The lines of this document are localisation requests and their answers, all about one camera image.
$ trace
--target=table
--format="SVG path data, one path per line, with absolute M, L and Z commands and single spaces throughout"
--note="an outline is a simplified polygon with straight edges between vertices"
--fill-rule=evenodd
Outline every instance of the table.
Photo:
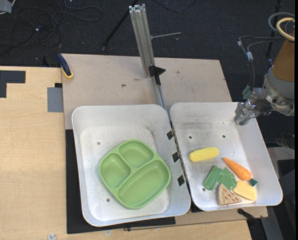
M 25 71 L 25 83 L 7 83 L 6 98 L 0 98 L 0 239 L 47 239 L 47 235 L 53 233 L 57 240 L 107 239 L 104 231 L 66 233 L 65 129 L 71 127 L 70 113 L 80 104 L 131 104 L 138 103 L 138 97 L 142 99 L 139 104 L 146 100 L 156 102 L 150 90 L 145 98 L 139 95 L 121 101 L 121 97 L 126 97 L 124 91 L 130 89 L 136 93 L 136 88 L 143 90 L 141 86 L 149 86 L 142 75 L 139 57 L 63 56 L 74 72 L 74 80 L 64 78 L 61 68 L 57 67 L 0 66 L 0 71 Z M 128 73 L 116 77 L 114 72 L 126 66 Z M 175 101 L 231 100 L 217 60 L 156 58 L 156 66 L 167 70 L 161 75 L 167 107 Z M 191 75 L 190 72 L 197 72 L 197 69 L 201 69 L 201 75 Z M 133 70 L 137 70 L 136 76 L 132 74 Z M 84 81 L 81 78 L 83 71 L 87 72 Z M 84 86 L 76 88 L 74 83 L 79 81 Z M 105 82 L 115 83 L 110 85 L 112 95 L 101 95 L 108 86 Z M 47 92 L 48 88 L 55 87 L 55 83 L 63 84 L 62 112 L 48 111 Z M 81 92 L 92 91 L 88 84 L 98 91 L 97 95 Z M 266 207 L 244 210 L 257 218 L 268 216 Z M 235 209 L 189 211 L 175 219 L 175 225 L 158 228 L 114 229 L 110 231 L 110 237 L 216 240 L 226 235 L 236 240 L 252 239 L 246 218 Z

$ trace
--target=black clamp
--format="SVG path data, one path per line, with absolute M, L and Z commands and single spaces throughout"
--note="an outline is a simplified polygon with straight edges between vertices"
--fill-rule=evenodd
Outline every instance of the black clamp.
M 149 66 L 150 76 L 154 77 L 155 83 L 161 85 L 160 74 L 164 73 L 166 70 L 157 66 Z

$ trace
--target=pizza slice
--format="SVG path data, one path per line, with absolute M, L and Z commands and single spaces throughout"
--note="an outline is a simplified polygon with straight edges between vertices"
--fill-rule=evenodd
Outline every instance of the pizza slice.
M 242 201 L 233 191 L 228 190 L 223 184 L 220 184 L 218 190 L 219 205 L 235 204 Z

